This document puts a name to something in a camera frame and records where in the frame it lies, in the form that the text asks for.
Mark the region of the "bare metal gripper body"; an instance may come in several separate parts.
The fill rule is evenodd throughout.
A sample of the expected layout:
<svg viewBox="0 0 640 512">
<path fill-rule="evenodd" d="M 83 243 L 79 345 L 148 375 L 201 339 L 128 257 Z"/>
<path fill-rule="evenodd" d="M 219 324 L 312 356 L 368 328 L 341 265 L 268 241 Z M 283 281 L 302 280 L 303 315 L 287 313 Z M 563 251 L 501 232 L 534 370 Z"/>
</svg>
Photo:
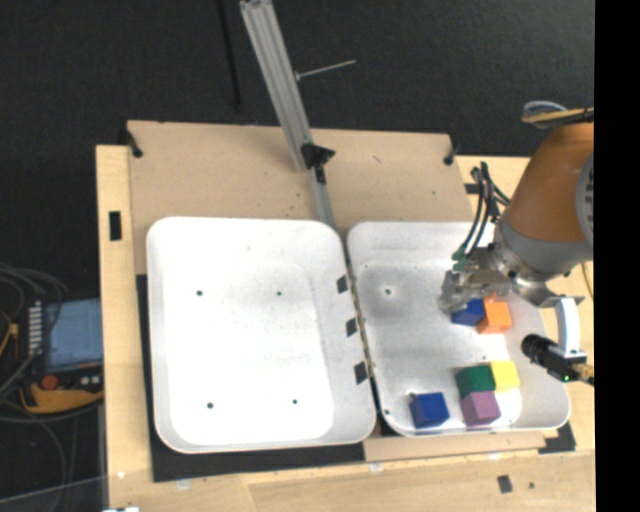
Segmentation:
<svg viewBox="0 0 640 512">
<path fill-rule="evenodd" d="M 547 287 L 549 277 L 527 266 L 503 243 L 489 243 L 466 251 L 464 245 L 453 254 L 452 272 L 458 274 L 459 306 L 460 286 L 465 283 L 483 283 L 484 298 L 516 294 L 534 306 L 553 306 L 556 294 Z"/>
</svg>

